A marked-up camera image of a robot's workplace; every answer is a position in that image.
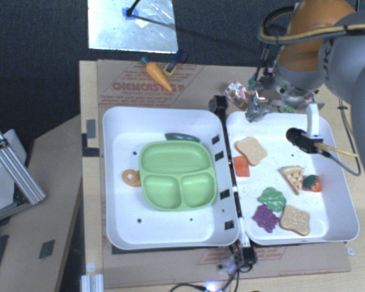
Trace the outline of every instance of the yellow cable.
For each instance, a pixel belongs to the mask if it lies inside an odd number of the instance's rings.
[[[350,157],[358,158],[358,155],[356,153],[349,153],[348,151],[341,150],[341,149],[338,149],[338,148],[334,148],[334,147],[328,146],[328,145],[323,144],[323,143],[315,143],[314,146],[319,150],[336,151],[337,153],[342,153],[342,154],[350,156]]]
[[[297,39],[303,39],[308,37],[313,37],[316,35],[322,35],[325,33],[332,33],[332,32],[346,32],[348,30],[356,31],[356,30],[365,30],[365,24],[352,24],[348,26],[333,26],[333,27],[327,27],[322,29],[313,30],[311,32],[304,32],[299,33],[297,35],[292,36],[269,36],[264,33],[263,27],[260,29],[260,37],[263,40],[267,41],[292,41]]]

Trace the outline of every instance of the pizza slice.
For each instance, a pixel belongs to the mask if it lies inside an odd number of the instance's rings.
[[[289,183],[295,194],[298,195],[303,186],[304,169],[298,165],[293,165],[280,169],[280,172]]]

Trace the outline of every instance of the wooden edge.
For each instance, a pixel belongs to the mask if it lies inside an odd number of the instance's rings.
[[[83,136],[83,202],[86,274],[103,273],[102,206],[100,158],[87,155],[86,148],[99,148],[99,110],[97,106],[97,62],[80,62],[81,133]],[[89,123],[94,125],[89,133]]]

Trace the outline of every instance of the bread slice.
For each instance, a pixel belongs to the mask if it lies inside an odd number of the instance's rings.
[[[295,194],[298,195],[301,188],[303,187],[304,169],[298,165],[293,165],[290,167],[281,168],[280,172],[289,183]]]
[[[293,206],[285,206],[279,225],[283,229],[306,236],[310,233],[310,214]]]
[[[266,150],[260,145],[256,138],[251,136],[238,141],[235,147],[248,159],[249,164],[252,166],[260,163],[260,161],[267,156]]]

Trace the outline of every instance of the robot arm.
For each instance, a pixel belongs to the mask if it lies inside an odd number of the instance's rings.
[[[303,0],[281,38],[284,45],[277,55],[273,74],[269,79],[260,79],[256,90],[275,90],[284,105],[298,109],[305,107],[305,101],[326,84],[332,93],[352,106],[354,138],[365,170],[363,27],[365,11],[354,12],[344,0]],[[262,42],[279,44],[280,38],[272,37],[270,41],[263,30],[259,35]]]

